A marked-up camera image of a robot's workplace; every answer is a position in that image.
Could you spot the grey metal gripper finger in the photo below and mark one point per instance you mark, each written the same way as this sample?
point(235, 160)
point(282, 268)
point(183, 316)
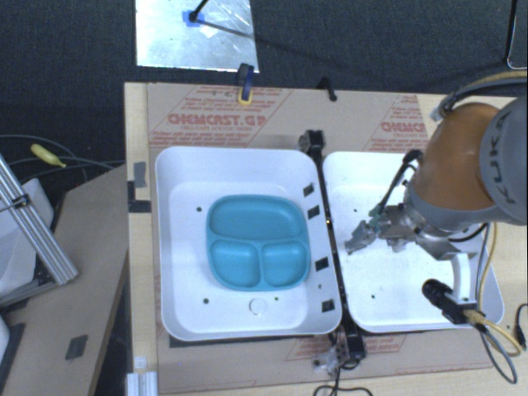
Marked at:
point(358, 244)
point(365, 229)

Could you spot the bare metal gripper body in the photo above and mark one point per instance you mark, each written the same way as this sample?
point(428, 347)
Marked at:
point(402, 227)

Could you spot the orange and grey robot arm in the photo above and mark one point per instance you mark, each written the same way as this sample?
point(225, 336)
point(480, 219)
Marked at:
point(458, 159)

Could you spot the thin black rod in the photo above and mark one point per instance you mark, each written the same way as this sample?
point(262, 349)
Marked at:
point(330, 225)

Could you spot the white plastic tray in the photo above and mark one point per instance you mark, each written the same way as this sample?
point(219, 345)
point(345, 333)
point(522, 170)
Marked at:
point(185, 241)
point(396, 287)

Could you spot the blue divided plate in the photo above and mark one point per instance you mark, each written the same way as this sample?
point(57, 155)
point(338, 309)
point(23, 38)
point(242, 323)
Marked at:
point(255, 241)

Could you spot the brown cardboard board red print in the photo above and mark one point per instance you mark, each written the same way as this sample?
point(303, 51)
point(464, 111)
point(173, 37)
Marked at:
point(354, 118)

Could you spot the yellow banana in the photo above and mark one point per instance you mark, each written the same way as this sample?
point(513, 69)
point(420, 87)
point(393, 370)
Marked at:
point(46, 154)

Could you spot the black cylinder on white bracket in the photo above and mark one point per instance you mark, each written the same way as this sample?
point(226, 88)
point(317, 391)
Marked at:
point(443, 299)

